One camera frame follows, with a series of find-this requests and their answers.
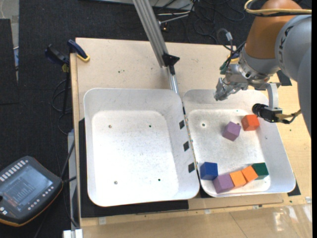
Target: metal pole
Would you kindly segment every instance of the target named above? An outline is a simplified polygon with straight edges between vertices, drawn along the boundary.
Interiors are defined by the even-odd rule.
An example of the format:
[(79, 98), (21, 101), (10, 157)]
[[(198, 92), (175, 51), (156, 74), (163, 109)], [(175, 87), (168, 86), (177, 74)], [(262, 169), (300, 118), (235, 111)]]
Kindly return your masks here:
[[(162, 56), (164, 53), (168, 54), (168, 51), (152, 6), (150, 5), (149, 0), (133, 0), (133, 3), (140, 17), (143, 28), (149, 38), (154, 54), (157, 57), (159, 65), (160, 67), (165, 67)], [(167, 66), (167, 73), (171, 89), (175, 93), (179, 94), (176, 75), (170, 73), (169, 66)]]

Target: device screen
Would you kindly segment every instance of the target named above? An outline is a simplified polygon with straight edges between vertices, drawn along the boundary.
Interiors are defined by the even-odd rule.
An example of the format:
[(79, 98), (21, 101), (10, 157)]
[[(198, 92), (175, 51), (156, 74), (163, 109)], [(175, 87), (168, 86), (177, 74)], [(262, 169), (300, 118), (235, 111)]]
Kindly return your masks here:
[(53, 182), (32, 166), (26, 166), (19, 175), (3, 183), (0, 191), (3, 199), (18, 211), (22, 211), (28, 202), (46, 190)]

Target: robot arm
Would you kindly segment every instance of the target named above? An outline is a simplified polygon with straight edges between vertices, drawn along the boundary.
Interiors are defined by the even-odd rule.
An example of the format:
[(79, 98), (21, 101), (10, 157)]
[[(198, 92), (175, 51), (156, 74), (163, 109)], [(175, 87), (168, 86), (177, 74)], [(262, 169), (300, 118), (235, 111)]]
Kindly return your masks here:
[[(237, 48), (239, 63), (231, 57), (220, 68), (224, 78), (218, 80), (215, 99), (225, 100), (230, 94), (247, 90), (267, 90), (269, 106), (255, 104), (253, 112), (269, 122), (290, 123), (300, 114), (311, 135), (311, 10), (303, 10), (292, 0), (267, 0), (260, 10), (245, 9), (255, 18), (245, 44)], [(279, 70), (298, 83), (301, 110), (289, 116), (278, 107), (277, 88), (280, 83), (268, 83)]]

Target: green cube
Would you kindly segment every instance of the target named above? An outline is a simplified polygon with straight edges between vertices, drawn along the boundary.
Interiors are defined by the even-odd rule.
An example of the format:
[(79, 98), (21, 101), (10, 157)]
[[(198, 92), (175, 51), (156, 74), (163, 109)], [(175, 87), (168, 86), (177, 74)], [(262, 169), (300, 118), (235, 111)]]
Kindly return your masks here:
[(254, 169), (254, 171), (259, 176), (258, 178), (256, 178), (256, 180), (261, 180), (261, 179), (263, 179), (263, 178), (268, 176), (267, 167), (266, 167), (266, 164), (264, 162), (262, 162), (262, 163), (254, 163), (252, 165), (252, 168)]

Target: black floor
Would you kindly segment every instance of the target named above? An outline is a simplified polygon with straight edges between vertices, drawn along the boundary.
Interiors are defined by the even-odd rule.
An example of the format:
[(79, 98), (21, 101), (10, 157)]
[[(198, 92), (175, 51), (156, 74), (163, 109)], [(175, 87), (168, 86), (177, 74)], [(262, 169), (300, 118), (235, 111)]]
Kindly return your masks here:
[[(219, 44), (215, 33), (225, 28), (231, 32), (234, 45), (239, 45), (246, 40), (254, 19), (243, 12), (246, 1), (200, 0), (195, 4), (195, 13), (168, 25), (168, 32), (163, 32), (164, 39)], [(303, 0), (300, 5), (311, 8), (312, 0)], [(57, 123), (60, 113), (51, 108), (54, 90), (65, 74), (60, 66), (46, 59), (45, 48), (53, 44), (67, 54), (66, 42), (75, 37), (147, 40), (147, 36), (134, 6), (97, 1), (20, 0), (19, 25), (18, 97), (14, 92), (8, 93), (18, 101), (0, 104), (0, 169), (30, 155), (59, 175), (67, 155), (67, 136), (63, 132), (72, 129), (72, 121), (68, 114)], [(55, 104), (61, 108), (62, 95)], [(62, 195), (54, 202), (38, 237), (59, 238), (63, 230), (70, 229), (67, 193), (64, 191), (66, 202)], [(20, 228), (0, 225), (0, 238), (34, 237), (42, 219), (43, 216), (38, 217)]]

